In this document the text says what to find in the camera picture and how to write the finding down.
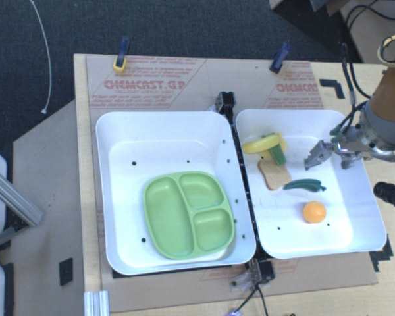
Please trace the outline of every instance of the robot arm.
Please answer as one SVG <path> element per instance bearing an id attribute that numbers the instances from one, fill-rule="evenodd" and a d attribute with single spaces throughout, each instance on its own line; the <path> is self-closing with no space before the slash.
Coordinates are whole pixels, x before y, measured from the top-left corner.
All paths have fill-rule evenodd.
<path id="1" fill-rule="evenodd" d="M 359 122 L 342 128 L 357 110 L 360 111 Z M 306 170 L 321 164 L 334 153 L 341 157 L 343 169 L 361 158 L 395 161 L 395 65 L 385 72 L 373 96 L 354 108 L 350 115 L 330 132 L 333 136 L 330 142 L 321 140 L 310 151 L 304 160 Z"/>

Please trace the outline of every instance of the toy bread slice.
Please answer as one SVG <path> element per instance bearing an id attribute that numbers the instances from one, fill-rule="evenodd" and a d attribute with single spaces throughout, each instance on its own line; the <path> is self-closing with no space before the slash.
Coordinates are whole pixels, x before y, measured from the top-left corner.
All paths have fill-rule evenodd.
<path id="1" fill-rule="evenodd" d="M 257 166 L 265 177 L 268 189 L 275 191 L 291 181 L 285 165 L 278 165 L 273 159 L 261 159 Z"/>

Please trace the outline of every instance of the black cable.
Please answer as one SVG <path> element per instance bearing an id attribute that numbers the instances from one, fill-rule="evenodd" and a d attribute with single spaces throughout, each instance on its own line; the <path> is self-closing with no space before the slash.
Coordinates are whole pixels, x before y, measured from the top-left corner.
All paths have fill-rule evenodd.
<path id="1" fill-rule="evenodd" d="M 355 85 L 355 88 L 357 89 L 357 91 L 358 91 L 361 95 L 363 95 L 363 96 L 366 97 L 366 98 L 370 98 L 371 96 L 370 96 L 370 95 L 367 95 L 367 94 L 361 89 L 360 85 L 359 85 L 358 82 L 357 82 L 356 74 L 355 74 L 355 72 L 354 72 L 354 65 L 353 65 L 353 62 L 349 62 L 349 66 L 350 66 L 351 78 L 352 78 L 352 80 L 353 80 L 353 83 L 354 83 L 354 85 Z"/>
<path id="2" fill-rule="evenodd" d="M 377 11 L 376 9 L 373 9 L 373 8 L 371 7 L 371 6 L 374 5 L 377 1 L 378 1 L 378 0 L 373 0 L 373 1 L 370 2 L 370 4 L 368 4 L 368 5 L 356 5 L 356 6 L 354 6 L 354 7 L 349 11 L 349 13 L 347 14 L 347 19 L 346 19 L 346 23 L 345 23 L 345 25 L 346 25 L 346 32 L 344 32 L 344 34 L 345 34 L 345 35 L 344 35 L 344 43 L 347 42 L 347 41 L 349 40 L 350 32 L 351 32 L 352 26 L 354 25 L 354 22 L 355 22 L 355 21 L 357 20 L 357 18 L 358 18 L 363 12 L 365 12 L 367 9 L 370 10 L 370 11 L 372 11 L 373 13 L 377 14 L 378 16 L 380 16 L 380 17 L 382 17 L 382 18 L 385 18 L 385 19 L 387 19 L 387 20 L 394 20 L 394 21 L 395 21 L 395 18 L 392 18 L 391 16 L 387 16 L 387 15 L 385 15 L 385 14 L 382 14 L 382 13 L 380 13 L 379 11 Z M 361 11 L 359 11 L 358 14 L 356 14 L 356 16 L 355 16 L 355 17 L 353 18 L 353 20 L 351 21 L 351 24 L 348 26 L 348 23 L 349 23 L 349 21 L 350 21 L 350 19 L 351 19 L 352 13 L 353 13 L 356 9 L 358 9 L 358 8 L 363 8 L 363 9 L 362 9 Z M 355 74 L 355 72 L 354 72 L 353 62 L 352 62 L 352 60 L 351 60 L 350 57 L 348 57 L 348 64 L 349 64 L 349 66 L 350 66 L 351 78 L 352 78 L 352 80 L 353 80 L 353 83 L 354 83 L 354 85 L 355 85 L 355 88 L 357 89 L 357 91 L 358 91 L 362 96 L 364 96 L 364 97 L 366 97 L 367 99 L 369 99 L 371 96 L 367 95 L 367 94 L 360 88 L 360 85 L 359 85 L 358 82 L 357 82 L 356 74 Z"/>
<path id="3" fill-rule="evenodd" d="M 364 101 L 363 103 L 360 103 L 359 105 L 357 105 L 357 107 L 354 108 L 354 111 L 356 112 L 356 111 L 361 110 L 362 108 L 364 108 L 364 106 L 366 105 L 366 103 L 367 103 L 367 101 Z M 351 113 L 349 113 L 349 114 L 346 116 L 346 118 L 344 118 L 344 119 L 342 120 L 342 122 L 340 123 L 340 126 L 343 126 L 343 125 L 345 124 L 345 122 L 349 119 L 350 116 L 351 116 Z"/>
<path id="4" fill-rule="evenodd" d="M 348 89 L 350 90 L 350 97 L 352 99 L 351 102 L 351 113 L 349 114 L 349 121 L 348 124 L 346 125 L 345 129 L 343 129 L 342 133 L 345 134 L 347 130 L 350 128 L 351 124 L 353 123 L 354 120 L 354 113 L 356 113 L 356 105 L 355 105 L 355 95 L 354 95 L 354 87 L 351 82 L 350 75 L 348 74 L 348 69 L 347 69 L 347 60 L 348 60 L 348 51 L 347 51 L 347 45 L 343 43 L 341 45 L 341 56 L 342 56 L 342 70 L 344 72 L 345 79 L 347 81 Z"/>
<path id="5" fill-rule="evenodd" d="M 242 304 L 240 304 L 240 306 L 239 306 L 236 310 L 234 310 L 234 312 L 236 313 L 237 311 L 239 311 L 240 309 L 242 309 L 242 308 L 245 306 L 245 304 L 249 302 L 249 300 L 251 299 L 251 297 L 252 297 L 255 293 L 256 293 L 256 289 L 254 289 L 254 290 L 250 293 L 250 295 L 243 301 Z"/>
<path id="6" fill-rule="evenodd" d="M 266 303 L 265 303 L 265 298 L 263 297 L 263 293 L 262 293 L 262 290 L 261 290 L 260 287 L 259 287 L 259 283 L 257 283 L 257 284 L 255 285 L 255 288 L 254 288 L 253 291 L 250 293 L 250 295 L 243 301 L 242 304 L 240 304 L 240 306 L 239 306 L 237 309 L 234 310 L 234 312 L 236 313 L 237 311 L 239 311 L 240 309 L 242 309 L 242 308 L 245 306 L 245 304 L 249 302 L 249 300 L 251 299 L 251 297 L 252 297 L 257 291 L 261 294 L 262 303 L 263 303 L 263 309 L 265 310 L 265 315 L 266 315 L 266 316 L 269 316 L 269 315 L 268 315 L 268 309 L 267 309 Z"/>
<path id="7" fill-rule="evenodd" d="M 265 315 L 268 315 L 268 309 L 266 308 L 266 303 L 265 303 L 265 298 L 263 297 L 263 293 L 261 290 L 261 287 L 259 287 L 259 284 L 256 284 L 256 289 L 259 291 L 259 293 L 261 294 L 261 298 L 262 298 L 262 303 L 263 303 L 263 309 L 265 310 Z"/>

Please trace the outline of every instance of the gray carpet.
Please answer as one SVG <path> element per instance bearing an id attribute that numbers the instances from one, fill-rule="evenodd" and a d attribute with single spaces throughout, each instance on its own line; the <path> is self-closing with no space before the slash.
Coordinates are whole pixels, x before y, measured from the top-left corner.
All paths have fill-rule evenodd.
<path id="1" fill-rule="evenodd" d="M 289 59 L 339 61 L 339 14 L 313 12 L 309 0 L 34 0 L 53 64 L 46 116 L 74 99 L 73 54 L 116 54 L 130 36 L 132 55 L 272 59 L 283 42 Z M 359 61 L 350 46 L 354 61 Z M 40 123 L 48 65 L 29 0 L 0 0 L 0 153 Z"/>

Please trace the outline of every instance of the white cable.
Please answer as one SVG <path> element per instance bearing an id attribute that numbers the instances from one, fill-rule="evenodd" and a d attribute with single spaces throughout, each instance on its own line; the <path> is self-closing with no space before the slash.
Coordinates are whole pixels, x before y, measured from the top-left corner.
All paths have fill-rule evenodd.
<path id="1" fill-rule="evenodd" d="M 41 31 L 42 31 L 42 35 L 44 37 L 44 42 L 45 42 L 45 48 L 47 49 L 47 56 L 48 56 L 48 73 L 49 73 L 49 87 L 48 87 L 48 98 L 47 98 L 47 103 L 45 104 L 45 107 L 41 110 L 41 112 L 43 114 L 47 113 L 47 108 L 48 105 L 50 103 L 50 99 L 51 99 L 51 85 L 52 85 L 52 73 L 51 73 L 51 57 L 50 57 L 50 50 L 48 48 L 48 41 L 47 41 L 47 36 L 45 36 L 45 30 L 44 30 L 44 26 L 42 24 L 41 21 L 41 17 L 40 14 L 37 10 L 37 7 L 35 6 L 34 0 L 29 0 L 35 10 L 35 13 L 37 14 L 38 17 L 38 21 L 39 21 L 39 25 L 41 26 Z"/>
<path id="2" fill-rule="evenodd" d="M 393 41 L 395 41 L 395 35 L 389 36 L 386 39 L 384 39 L 382 44 L 377 49 L 377 59 L 379 60 L 379 62 L 382 63 L 384 66 L 388 66 L 391 68 L 395 68 L 395 62 L 390 62 L 385 60 L 382 56 L 382 50 L 388 47 L 388 45 L 390 45 L 390 43 Z"/>

